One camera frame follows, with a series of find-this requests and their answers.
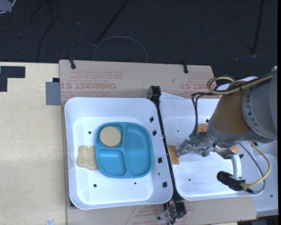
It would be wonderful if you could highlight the white plastic tray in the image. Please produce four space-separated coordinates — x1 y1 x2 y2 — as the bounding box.
158 92 278 202
64 97 174 210

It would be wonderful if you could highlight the brown cardboard board red print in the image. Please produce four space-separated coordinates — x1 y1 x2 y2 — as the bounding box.
58 59 259 225

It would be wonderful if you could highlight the blue divided plate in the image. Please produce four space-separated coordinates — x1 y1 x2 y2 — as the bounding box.
94 121 154 179

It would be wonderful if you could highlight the black block with thin wires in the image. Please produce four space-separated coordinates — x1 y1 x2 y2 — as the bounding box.
147 85 162 100
172 200 187 220

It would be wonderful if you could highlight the round beige biscuit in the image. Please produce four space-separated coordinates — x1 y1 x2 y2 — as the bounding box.
98 126 122 148

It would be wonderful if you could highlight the black cylinder on white bracket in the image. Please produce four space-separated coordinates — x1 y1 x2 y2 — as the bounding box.
216 153 246 192

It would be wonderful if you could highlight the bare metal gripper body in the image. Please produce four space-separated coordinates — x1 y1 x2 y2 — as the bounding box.
188 133 223 158

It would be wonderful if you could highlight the orange brown rectangular bread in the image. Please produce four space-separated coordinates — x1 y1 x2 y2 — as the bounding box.
167 145 180 166

